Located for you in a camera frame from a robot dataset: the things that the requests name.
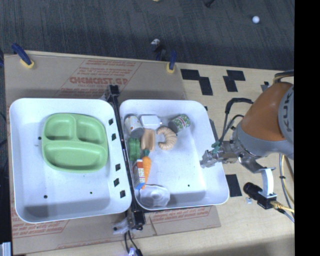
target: black tape square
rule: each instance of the black tape square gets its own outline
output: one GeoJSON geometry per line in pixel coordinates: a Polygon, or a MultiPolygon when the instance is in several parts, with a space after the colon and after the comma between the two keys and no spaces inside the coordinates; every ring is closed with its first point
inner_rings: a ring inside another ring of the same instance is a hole
{"type": "Polygon", "coordinates": [[[229,186],[229,192],[230,192],[230,197],[241,197],[241,189],[239,186],[238,178],[236,174],[227,174],[226,176],[226,182],[228,183],[229,186]]]}
{"type": "Polygon", "coordinates": [[[212,88],[211,88],[209,77],[202,77],[201,76],[199,78],[199,83],[200,83],[202,95],[214,95],[212,88]]]}
{"type": "Polygon", "coordinates": [[[240,70],[227,70],[226,73],[231,80],[246,81],[244,73],[240,70]]]}
{"type": "Polygon", "coordinates": [[[181,70],[182,79],[184,80],[200,79],[200,74],[198,70],[194,70],[194,69],[180,69],[180,70],[181,70]]]}
{"type": "Polygon", "coordinates": [[[237,86],[234,80],[231,80],[229,76],[223,76],[224,84],[228,92],[237,92],[237,86]]]}

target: tin can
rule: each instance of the tin can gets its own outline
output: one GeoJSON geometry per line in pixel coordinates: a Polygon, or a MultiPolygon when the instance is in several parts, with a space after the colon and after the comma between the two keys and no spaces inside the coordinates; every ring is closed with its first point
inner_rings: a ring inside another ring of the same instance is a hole
{"type": "Polygon", "coordinates": [[[135,115],[128,116],[124,120],[124,125],[127,128],[131,138],[140,139],[144,134],[144,128],[135,115]]]}
{"type": "Polygon", "coordinates": [[[190,119],[185,114],[181,114],[177,116],[176,118],[169,121],[168,123],[168,127],[176,134],[189,126],[190,126],[190,119]]]}

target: carrot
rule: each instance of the carrot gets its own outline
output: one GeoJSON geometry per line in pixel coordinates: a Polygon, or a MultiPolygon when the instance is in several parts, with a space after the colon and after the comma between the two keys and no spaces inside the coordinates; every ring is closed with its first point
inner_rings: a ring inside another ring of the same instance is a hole
{"type": "Polygon", "coordinates": [[[143,154],[144,157],[142,157],[142,164],[143,164],[143,171],[144,171],[144,179],[145,179],[145,184],[143,185],[143,187],[141,188],[142,190],[145,189],[147,181],[148,181],[148,177],[150,174],[150,169],[151,169],[151,159],[148,156],[149,155],[149,150],[148,149],[144,149],[143,150],[143,154]]]}

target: white container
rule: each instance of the white container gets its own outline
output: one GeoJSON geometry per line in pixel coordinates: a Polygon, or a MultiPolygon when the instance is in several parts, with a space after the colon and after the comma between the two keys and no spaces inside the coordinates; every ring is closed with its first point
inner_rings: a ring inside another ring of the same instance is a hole
{"type": "Polygon", "coordinates": [[[229,198],[229,187],[222,163],[210,168],[201,168],[200,160],[205,150],[210,150],[215,142],[207,111],[203,105],[192,100],[149,100],[130,99],[119,108],[122,130],[126,147],[129,148],[129,134],[124,129],[127,115],[158,116],[163,126],[181,114],[190,119],[190,126],[177,134],[177,142],[171,150],[162,150],[158,142],[164,136],[156,136],[156,146],[149,154],[152,160],[149,185],[159,185],[170,193],[166,206],[146,206],[140,200],[139,190],[135,189],[135,198],[147,210],[169,210],[199,206],[219,205],[229,198]]]}
{"type": "Polygon", "coordinates": [[[10,107],[15,209],[29,223],[125,212],[132,195],[116,117],[100,99],[22,98],[10,107]],[[89,115],[105,126],[106,165],[92,173],[56,170],[46,164],[40,137],[55,113],[89,115]]]}

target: green divided plate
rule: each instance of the green divided plate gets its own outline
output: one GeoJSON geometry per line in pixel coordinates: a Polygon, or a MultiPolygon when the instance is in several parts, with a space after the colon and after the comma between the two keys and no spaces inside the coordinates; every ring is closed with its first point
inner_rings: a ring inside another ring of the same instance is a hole
{"type": "Polygon", "coordinates": [[[97,171],[108,160],[106,128],[89,115],[53,114],[44,124],[42,154],[45,162],[56,170],[97,171]]]}

